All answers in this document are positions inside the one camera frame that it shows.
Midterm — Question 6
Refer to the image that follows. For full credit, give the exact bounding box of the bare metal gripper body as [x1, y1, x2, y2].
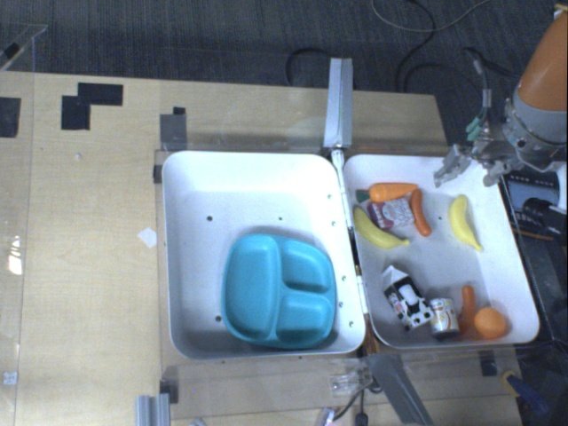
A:
[469, 99, 556, 175]

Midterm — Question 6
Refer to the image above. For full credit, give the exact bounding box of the yellow banana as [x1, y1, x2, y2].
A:
[352, 206, 412, 251]
[448, 193, 485, 254]

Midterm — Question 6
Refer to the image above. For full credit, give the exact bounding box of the orange sausage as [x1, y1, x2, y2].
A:
[458, 284, 478, 337]
[409, 188, 433, 238]

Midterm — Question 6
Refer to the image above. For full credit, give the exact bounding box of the orange carrot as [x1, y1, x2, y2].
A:
[355, 182, 420, 205]

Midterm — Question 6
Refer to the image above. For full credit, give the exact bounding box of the purple and white packet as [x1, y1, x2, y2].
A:
[366, 196, 416, 232]

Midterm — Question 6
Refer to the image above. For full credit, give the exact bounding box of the white plastic tray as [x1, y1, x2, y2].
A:
[343, 154, 541, 351]
[161, 150, 367, 361]

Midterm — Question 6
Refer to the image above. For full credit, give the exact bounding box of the black and white milk carton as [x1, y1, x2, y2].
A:
[382, 264, 436, 333]

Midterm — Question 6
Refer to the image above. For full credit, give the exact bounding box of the orange ball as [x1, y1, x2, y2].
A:
[473, 306, 509, 341]

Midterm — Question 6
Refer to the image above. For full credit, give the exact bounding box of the white and orange can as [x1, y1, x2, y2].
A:
[428, 297, 461, 339]

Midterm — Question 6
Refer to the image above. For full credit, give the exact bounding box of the blue divided plate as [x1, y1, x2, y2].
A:
[220, 233, 338, 351]

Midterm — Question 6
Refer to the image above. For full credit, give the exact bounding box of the black cylinder on white bracket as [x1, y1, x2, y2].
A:
[505, 161, 568, 238]

